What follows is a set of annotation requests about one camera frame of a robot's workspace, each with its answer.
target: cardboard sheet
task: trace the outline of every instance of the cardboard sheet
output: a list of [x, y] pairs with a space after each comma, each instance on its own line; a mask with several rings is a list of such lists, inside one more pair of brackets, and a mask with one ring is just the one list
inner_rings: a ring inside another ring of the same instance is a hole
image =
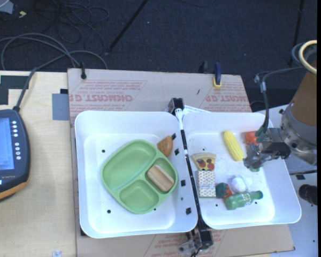
[[[178, 245], [185, 233], [93, 239], [81, 235], [79, 223], [77, 160], [74, 121], [85, 110], [164, 111], [172, 98], [207, 111], [251, 112], [238, 75], [223, 74], [220, 88], [213, 74], [160, 73], [118, 70], [68, 70], [72, 138], [74, 205], [78, 256], [182, 256]], [[287, 225], [212, 230], [214, 244], [200, 252], [204, 257], [228, 257], [291, 251], [294, 244]]]

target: screen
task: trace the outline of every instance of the screen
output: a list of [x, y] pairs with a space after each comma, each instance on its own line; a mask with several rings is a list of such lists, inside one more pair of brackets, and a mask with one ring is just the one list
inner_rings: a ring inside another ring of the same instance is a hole
[[14, 169], [10, 119], [0, 118], [0, 170]]

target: toy bread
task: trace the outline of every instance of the toy bread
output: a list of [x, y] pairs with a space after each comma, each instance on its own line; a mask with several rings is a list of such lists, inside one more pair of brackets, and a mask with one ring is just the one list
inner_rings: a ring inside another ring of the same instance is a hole
[[175, 183], [174, 179], [159, 165], [153, 165], [146, 175], [163, 192], [168, 192]]
[[157, 148], [166, 156], [168, 157], [173, 148], [172, 137], [169, 135], [165, 137], [163, 140], [158, 142]]

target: green bottle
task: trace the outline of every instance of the green bottle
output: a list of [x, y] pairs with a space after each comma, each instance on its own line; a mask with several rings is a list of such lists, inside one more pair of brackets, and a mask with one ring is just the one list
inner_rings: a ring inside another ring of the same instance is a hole
[[250, 205], [254, 200], [263, 198], [263, 192], [243, 192], [231, 195], [225, 199], [225, 205], [228, 210], [242, 208]]

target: yellow corn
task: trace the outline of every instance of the yellow corn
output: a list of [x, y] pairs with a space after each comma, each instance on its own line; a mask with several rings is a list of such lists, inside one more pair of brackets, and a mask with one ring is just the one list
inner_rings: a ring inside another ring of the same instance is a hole
[[242, 149], [234, 134], [231, 131], [225, 131], [224, 139], [233, 159], [236, 161], [241, 161], [244, 158], [244, 153], [242, 152]]

